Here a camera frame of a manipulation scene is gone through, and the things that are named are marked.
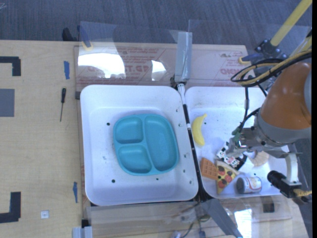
can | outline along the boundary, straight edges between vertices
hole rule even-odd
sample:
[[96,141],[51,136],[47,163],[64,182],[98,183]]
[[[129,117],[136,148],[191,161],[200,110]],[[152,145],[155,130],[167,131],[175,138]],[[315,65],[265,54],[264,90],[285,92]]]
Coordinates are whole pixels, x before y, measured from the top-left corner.
[[236,182],[238,193],[257,193],[262,189],[262,181],[259,177],[239,177]]

brown toy waffle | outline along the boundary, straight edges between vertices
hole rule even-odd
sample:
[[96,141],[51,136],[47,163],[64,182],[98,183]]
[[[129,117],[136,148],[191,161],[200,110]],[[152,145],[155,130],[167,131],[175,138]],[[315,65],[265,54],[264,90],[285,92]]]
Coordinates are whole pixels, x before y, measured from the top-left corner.
[[217,167],[210,160],[202,158],[200,161],[200,170],[202,176],[217,180]]

wooden table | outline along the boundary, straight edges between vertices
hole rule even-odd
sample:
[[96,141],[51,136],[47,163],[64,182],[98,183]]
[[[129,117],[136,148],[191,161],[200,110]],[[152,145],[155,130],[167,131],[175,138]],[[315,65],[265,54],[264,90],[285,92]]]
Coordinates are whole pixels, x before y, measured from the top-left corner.
[[[0,63],[0,89],[14,89],[14,117],[0,117],[0,214],[10,212],[10,193],[21,192],[21,216],[17,222],[0,224],[0,237],[71,237],[72,229],[81,226],[80,126],[74,70],[77,45],[0,41],[0,56],[21,59],[21,76],[12,76],[11,64]],[[64,61],[69,62],[69,79],[65,77]],[[63,87],[67,92],[59,121]],[[308,237],[298,206],[291,200],[282,201],[290,217],[270,221],[264,216],[262,221],[253,223],[249,220],[252,237]],[[207,237],[232,237],[208,223],[203,227]],[[197,228],[195,224],[187,237],[197,237]],[[168,231],[131,237],[170,234]]]

toy banana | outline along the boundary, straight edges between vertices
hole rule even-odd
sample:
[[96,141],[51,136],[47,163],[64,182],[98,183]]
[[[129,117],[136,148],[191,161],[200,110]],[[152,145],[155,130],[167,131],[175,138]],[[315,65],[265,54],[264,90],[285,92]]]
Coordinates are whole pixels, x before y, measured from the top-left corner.
[[194,141],[200,146],[205,145],[205,139],[202,134],[202,124],[207,114],[204,114],[200,117],[196,117],[192,123],[192,133]]

blue divided plate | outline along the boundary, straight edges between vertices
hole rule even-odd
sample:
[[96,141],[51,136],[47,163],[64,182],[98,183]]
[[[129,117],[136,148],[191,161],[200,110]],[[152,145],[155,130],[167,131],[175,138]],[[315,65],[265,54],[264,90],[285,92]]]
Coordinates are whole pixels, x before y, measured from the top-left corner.
[[140,114],[119,119],[113,127],[113,142],[120,166],[131,175],[162,174],[178,163],[173,128],[160,115]]

